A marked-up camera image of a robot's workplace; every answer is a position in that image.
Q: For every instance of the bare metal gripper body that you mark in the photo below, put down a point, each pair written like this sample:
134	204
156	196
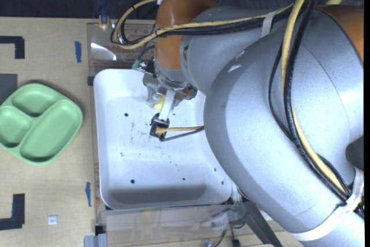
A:
170	86

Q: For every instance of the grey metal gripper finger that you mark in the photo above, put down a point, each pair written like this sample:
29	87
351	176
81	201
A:
152	97
175	101

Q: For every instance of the small yellow object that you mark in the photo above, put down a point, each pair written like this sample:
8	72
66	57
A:
160	102

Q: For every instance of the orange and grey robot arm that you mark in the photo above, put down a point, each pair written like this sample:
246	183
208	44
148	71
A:
260	112

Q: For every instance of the white plastic tray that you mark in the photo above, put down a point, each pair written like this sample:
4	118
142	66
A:
156	165

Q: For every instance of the green divided plate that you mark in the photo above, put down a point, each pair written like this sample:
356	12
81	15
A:
40	124

